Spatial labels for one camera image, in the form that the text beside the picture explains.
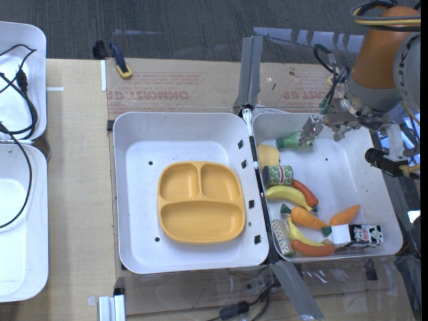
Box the white plastic tray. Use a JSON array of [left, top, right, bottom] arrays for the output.
[[112, 111, 270, 275], [0, 142, 49, 303], [251, 112, 404, 264], [0, 21, 47, 142]]

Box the black cable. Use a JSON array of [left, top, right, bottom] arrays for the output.
[[0, 43, 39, 230]]

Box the red orange carrot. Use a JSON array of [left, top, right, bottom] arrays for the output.
[[291, 178, 320, 212]]

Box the white patterned can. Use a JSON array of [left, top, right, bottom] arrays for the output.
[[270, 218, 297, 257]]

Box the orange sausage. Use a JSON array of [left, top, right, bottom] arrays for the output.
[[290, 239, 336, 258]]

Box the yellow divided plate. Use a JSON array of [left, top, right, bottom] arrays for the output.
[[156, 160, 247, 245]]

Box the yellow banana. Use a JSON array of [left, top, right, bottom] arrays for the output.
[[265, 185, 316, 213], [286, 216, 326, 247]]

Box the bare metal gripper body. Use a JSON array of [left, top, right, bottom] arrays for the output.
[[322, 94, 369, 142]]

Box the black cylinder on white bracket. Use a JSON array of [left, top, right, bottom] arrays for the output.
[[364, 122, 411, 178]]

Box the pale yellow rounded toy food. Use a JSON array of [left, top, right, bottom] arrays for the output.
[[257, 143, 281, 171]]

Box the brown cardboard board red print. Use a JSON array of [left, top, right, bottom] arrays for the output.
[[105, 57, 402, 316]]

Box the cow print milk carton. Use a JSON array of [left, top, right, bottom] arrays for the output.
[[330, 223, 384, 249]]

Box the green bottle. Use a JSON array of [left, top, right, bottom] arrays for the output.
[[276, 131, 316, 150]]

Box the green and red can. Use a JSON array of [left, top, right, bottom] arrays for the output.
[[262, 165, 294, 187]]

